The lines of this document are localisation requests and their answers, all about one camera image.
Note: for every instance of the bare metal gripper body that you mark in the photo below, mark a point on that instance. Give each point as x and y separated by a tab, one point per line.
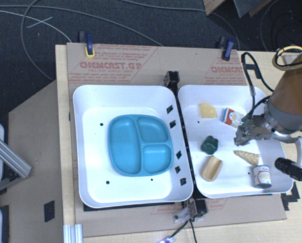
260	128

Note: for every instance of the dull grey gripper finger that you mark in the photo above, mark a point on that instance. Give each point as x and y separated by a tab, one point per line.
238	138
247	139

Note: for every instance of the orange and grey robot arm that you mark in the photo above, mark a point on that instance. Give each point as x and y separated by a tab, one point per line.
290	92

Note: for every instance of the beige pizza slice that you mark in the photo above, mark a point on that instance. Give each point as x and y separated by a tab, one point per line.
248	156

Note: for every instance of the white and red carton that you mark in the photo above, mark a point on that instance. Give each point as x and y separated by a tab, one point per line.
231	117

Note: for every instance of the green broccoli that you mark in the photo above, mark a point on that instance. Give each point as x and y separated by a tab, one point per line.
209	145

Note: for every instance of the tan bread bun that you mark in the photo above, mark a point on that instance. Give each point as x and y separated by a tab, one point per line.
211	168

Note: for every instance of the small white can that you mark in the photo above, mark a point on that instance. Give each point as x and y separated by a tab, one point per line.
262	176

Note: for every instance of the yellow cheese slice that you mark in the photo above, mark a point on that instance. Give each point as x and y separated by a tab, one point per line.
208	111

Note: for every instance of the white plastic tray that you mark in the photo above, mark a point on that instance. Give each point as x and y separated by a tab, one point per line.
231	181
95	148

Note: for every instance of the blue divided plate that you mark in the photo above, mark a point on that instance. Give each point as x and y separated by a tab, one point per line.
130	145

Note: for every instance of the brown cardboard board red print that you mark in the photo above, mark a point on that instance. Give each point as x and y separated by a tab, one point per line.
145	64

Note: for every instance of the black cylinder on white bracket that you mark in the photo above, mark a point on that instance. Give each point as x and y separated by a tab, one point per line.
291	168

